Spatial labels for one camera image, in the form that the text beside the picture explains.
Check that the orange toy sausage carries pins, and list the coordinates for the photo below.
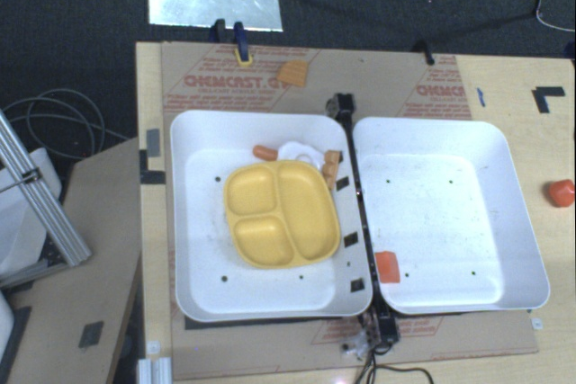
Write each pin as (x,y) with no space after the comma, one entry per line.
(264,152)

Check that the tan toy biscuit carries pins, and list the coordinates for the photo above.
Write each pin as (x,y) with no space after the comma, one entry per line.
(332,168)

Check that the yellow divided plate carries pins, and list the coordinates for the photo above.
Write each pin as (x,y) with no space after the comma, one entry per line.
(281,216)

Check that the thin black rod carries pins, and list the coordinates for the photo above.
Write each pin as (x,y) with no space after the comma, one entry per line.
(360,193)

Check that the white plastic tray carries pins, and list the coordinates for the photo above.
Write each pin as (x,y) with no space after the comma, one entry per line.
(441,238)
(202,238)

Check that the orange cube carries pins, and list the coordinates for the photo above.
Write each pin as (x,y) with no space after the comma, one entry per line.
(388,267)

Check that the brown cardboard board red print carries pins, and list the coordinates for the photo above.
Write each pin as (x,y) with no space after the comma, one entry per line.
(279,337)

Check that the orange rounded toy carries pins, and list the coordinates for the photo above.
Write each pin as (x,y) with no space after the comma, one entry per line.
(562,193)

